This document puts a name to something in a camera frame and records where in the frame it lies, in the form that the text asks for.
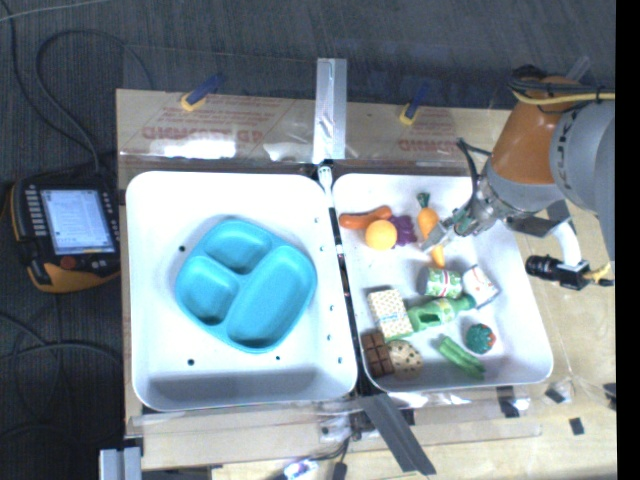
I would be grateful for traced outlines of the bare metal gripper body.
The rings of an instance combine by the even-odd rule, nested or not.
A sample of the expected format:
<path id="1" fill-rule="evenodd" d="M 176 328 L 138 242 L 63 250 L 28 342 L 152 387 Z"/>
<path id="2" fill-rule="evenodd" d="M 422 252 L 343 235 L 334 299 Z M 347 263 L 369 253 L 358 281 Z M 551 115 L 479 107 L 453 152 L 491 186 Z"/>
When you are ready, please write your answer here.
<path id="1" fill-rule="evenodd" d="M 490 229 L 498 220 L 495 203 L 495 192 L 489 181 L 476 181 L 468 201 L 443 221 L 446 235 L 469 237 Z"/>

